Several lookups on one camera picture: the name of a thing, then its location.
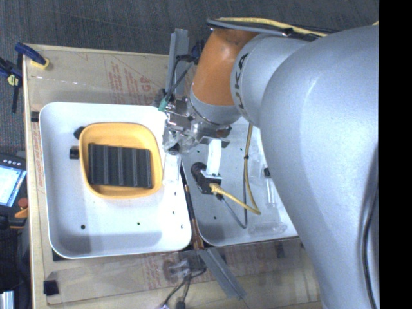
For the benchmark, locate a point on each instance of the brown cardboard board red print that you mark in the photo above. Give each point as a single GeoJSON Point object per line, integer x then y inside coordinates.
{"type": "Point", "coordinates": [96, 72]}

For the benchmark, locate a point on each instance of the black ribbed block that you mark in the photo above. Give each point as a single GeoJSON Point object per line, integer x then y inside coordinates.
{"type": "Point", "coordinates": [119, 166]}

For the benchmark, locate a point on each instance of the thin black rod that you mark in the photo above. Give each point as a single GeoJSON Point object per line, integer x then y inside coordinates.
{"type": "Point", "coordinates": [192, 214]}

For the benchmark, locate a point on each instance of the orange plastic bowl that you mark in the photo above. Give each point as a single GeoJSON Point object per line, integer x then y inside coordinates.
{"type": "Point", "coordinates": [120, 132]}

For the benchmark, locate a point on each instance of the clear plastic bottle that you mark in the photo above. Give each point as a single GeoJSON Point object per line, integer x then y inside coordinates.
{"type": "Point", "coordinates": [267, 228]}
{"type": "Point", "coordinates": [171, 171]}

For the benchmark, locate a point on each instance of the black cylinder on white bracket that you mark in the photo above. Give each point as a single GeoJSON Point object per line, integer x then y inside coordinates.
{"type": "Point", "coordinates": [213, 159]}

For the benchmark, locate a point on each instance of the white plastic tray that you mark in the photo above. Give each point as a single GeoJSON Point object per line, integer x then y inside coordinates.
{"type": "Point", "coordinates": [112, 224]}
{"type": "Point", "coordinates": [225, 224]}

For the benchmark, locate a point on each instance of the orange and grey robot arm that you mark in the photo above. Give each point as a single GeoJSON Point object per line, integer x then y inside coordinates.
{"type": "Point", "coordinates": [322, 134]}

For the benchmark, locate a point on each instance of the clear bottle with black cap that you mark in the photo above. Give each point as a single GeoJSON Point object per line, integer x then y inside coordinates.
{"type": "Point", "coordinates": [270, 192]}

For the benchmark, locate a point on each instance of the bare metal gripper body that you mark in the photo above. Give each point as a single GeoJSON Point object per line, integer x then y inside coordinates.
{"type": "Point", "coordinates": [185, 129]}

